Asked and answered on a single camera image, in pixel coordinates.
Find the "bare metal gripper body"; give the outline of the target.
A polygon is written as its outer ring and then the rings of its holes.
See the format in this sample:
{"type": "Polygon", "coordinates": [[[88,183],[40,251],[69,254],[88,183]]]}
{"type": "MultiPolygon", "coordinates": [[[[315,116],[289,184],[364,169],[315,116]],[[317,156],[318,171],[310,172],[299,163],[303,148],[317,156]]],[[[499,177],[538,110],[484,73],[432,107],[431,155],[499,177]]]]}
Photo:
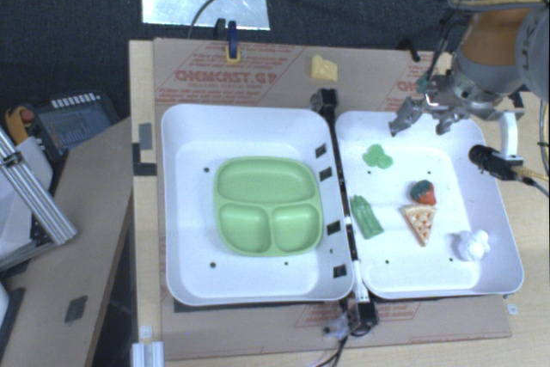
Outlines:
{"type": "Polygon", "coordinates": [[[417,84],[417,92],[425,98],[425,111],[449,119],[465,119],[470,115],[489,119],[501,102],[501,95],[481,88],[458,72],[424,74],[417,84]]]}

